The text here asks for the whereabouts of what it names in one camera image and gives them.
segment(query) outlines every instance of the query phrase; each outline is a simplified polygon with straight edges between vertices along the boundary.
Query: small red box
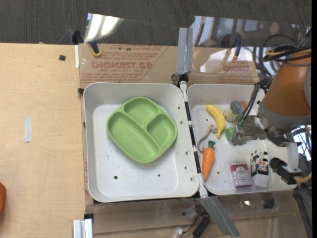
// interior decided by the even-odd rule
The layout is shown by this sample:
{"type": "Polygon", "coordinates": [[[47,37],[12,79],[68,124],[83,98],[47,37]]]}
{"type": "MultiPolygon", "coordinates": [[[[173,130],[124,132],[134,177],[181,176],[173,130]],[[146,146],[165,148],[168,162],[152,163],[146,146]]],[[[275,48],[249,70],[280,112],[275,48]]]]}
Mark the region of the small red box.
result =
{"type": "Polygon", "coordinates": [[[233,183],[236,188],[250,187],[252,185],[246,162],[232,162],[230,163],[230,169],[233,183]]]}

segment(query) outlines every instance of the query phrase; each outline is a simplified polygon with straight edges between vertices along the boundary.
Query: can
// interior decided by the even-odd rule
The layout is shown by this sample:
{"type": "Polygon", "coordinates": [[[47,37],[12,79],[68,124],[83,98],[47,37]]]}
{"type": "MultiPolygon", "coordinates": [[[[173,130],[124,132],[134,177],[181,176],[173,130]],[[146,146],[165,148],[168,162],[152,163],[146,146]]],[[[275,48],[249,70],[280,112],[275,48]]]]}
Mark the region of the can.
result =
{"type": "Polygon", "coordinates": [[[230,106],[224,111],[226,121],[236,121],[243,112],[243,106],[238,101],[231,102],[230,106]]]}

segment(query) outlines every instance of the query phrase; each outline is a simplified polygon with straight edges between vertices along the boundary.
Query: yellow banana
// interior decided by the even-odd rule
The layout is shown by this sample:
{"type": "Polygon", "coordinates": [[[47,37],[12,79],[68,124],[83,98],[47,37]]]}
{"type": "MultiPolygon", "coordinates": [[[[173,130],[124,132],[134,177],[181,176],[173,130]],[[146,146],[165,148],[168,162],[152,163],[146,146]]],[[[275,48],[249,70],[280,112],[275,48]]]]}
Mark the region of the yellow banana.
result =
{"type": "Polygon", "coordinates": [[[215,105],[206,105],[207,111],[213,116],[216,121],[217,126],[217,134],[216,136],[220,138],[220,134],[226,127],[226,120],[224,119],[224,115],[219,108],[215,105]]]}

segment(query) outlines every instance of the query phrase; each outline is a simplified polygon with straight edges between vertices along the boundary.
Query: green plate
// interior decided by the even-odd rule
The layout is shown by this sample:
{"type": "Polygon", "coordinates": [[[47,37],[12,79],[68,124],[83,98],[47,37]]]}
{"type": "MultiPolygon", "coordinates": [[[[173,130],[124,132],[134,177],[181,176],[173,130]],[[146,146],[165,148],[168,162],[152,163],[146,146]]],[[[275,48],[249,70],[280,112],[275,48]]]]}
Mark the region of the green plate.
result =
{"type": "Polygon", "coordinates": [[[106,129],[116,146],[139,163],[156,160],[177,137],[175,122],[146,97],[121,105],[108,118],[106,129]]]}

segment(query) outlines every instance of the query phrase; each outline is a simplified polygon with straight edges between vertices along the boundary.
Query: black connector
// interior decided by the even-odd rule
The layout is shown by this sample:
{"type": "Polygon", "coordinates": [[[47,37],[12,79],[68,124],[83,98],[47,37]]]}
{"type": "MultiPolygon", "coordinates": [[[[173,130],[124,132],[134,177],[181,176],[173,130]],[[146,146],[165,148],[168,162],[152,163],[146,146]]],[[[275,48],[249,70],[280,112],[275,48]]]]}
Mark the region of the black connector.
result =
{"type": "Polygon", "coordinates": [[[199,238],[203,234],[203,232],[205,231],[206,227],[209,224],[210,224],[210,218],[203,216],[202,221],[199,223],[199,225],[193,231],[194,238],[199,238]]]}

